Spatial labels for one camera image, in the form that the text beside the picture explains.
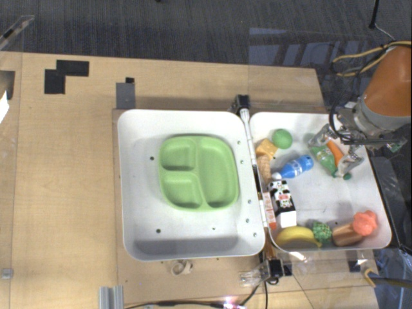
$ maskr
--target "banana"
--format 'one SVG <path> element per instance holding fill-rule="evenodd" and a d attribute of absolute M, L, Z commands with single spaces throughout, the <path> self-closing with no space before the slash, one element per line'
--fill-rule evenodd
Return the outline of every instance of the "banana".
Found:
<path fill-rule="evenodd" d="M 291 241 L 306 241 L 308 243 L 313 243 L 318 247 L 322 246 L 322 243 L 315 239 L 314 233 L 309 228 L 305 227 L 289 227 L 281 230 L 277 234 L 275 243 L 282 247 Z"/>

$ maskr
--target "green divided tray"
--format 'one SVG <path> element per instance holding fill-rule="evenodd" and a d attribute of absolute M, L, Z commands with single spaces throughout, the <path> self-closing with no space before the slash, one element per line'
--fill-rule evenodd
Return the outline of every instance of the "green divided tray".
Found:
<path fill-rule="evenodd" d="M 177 209 L 213 211 L 232 205 L 239 196 L 233 152 L 211 136 L 176 136 L 159 154 L 160 189 Z"/>

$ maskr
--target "black tape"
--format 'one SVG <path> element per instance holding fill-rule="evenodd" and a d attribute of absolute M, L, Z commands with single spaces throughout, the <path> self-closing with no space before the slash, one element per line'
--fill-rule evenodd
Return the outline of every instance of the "black tape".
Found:
<path fill-rule="evenodd" d="M 358 261 L 348 261 L 349 272 L 361 272 L 361 266 Z"/>
<path fill-rule="evenodd" d="M 88 77 L 89 76 L 89 62 L 87 61 L 64 61 L 57 60 L 57 71 L 59 75 Z"/>
<path fill-rule="evenodd" d="M 283 270 L 285 271 L 285 276 L 292 276 L 292 264 L 283 265 Z"/>
<path fill-rule="evenodd" d="M 57 70 L 44 71 L 44 94 L 65 94 L 66 77 Z"/>
<path fill-rule="evenodd" d="M 3 34 L 3 37 L 5 39 L 9 38 L 9 36 L 11 36 L 14 33 L 14 30 L 12 28 L 8 29 L 7 32 L 5 34 Z"/>

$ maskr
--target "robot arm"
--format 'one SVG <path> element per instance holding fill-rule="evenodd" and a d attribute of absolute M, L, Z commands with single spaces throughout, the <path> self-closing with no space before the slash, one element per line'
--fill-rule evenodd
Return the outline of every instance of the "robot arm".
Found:
<path fill-rule="evenodd" d="M 363 95 L 356 104 L 337 109 L 341 128 L 335 128 L 332 109 L 330 123 L 309 141 L 309 146 L 322 146 L 340 138 L 350 146 L 338 164 L 336 176 L 344 176 L 362 163 L 363 159 L 355 153 L 362 145 L 368 149 L 386 145 L 395 152 L 406 143 L 387 135 L 411 123 L 411 42 L 392 45 L 394 48 L 386 46 L 389 49 L 379 58 L 380 64 Z"/>

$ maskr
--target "wooden table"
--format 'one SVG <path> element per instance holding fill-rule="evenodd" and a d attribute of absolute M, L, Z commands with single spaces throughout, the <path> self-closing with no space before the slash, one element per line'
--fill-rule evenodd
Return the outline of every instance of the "wooden table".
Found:
<path fill-rule="evenodd" d="M 55 69 L 57 59 L 89 61 L 89 77 L 66 77 L 65 95 L 45 95 L 44 70 Z M 226 110 L 236 94 L 247 93 L 260 102 L 272 98 L 318 107 L 323 102 L 310 69 L 24 53 L 12 309 L 97 308 L 100 286 L 126 283 L 121 278 L 124 261 L 117 257 L 121 242 L 116 235 L 112 134 L 115 84 L 126 77 L 135 78 L 138 108 Z M 368 252 L 358 254 L 371 258 Z M 251 267 L 255 260 L 221 258 L 196 264 L 209 285 L 219 269 L 219 278 L 230 276 L 226 284 L 233 293 L 228 295 L 243 295 L 250 289 L 239 287 L 237 273 L 245 262 Z M 269 308 L 331 308 L 334 303 L 350 307 L 359 301 L 364 308 L 377 308 L 373 289 L 360 274 L 348 272 L 346 261 L 345 252 L 333 257 L 319 254 L 306 266 L 296 261 L 295 277 L 284 277 L 270 287 Z M 172 280 L 169 290 L 160 288 L 165 285 L 162 278 L 170 279 L 168 263 L 136 264 L 151 286 L 139 297 L 137 279 L 127 280 L 133 287 L 128 288 L 126 302 L 156 299 L 162 292 L 174 298 L 186 294 L 187 280 L 180 279 L 184 276 Z M 191 282 L 196 280 L 194 273 L 188 276 Z M 190 290 L 194 297 L 223 295 L 202 283 Z M 7 290 L 2 292 L 0 297 L 7 298 Z M 261 309 L 264 303 L 265 296 L 258 294 L 248 308 Z"/>

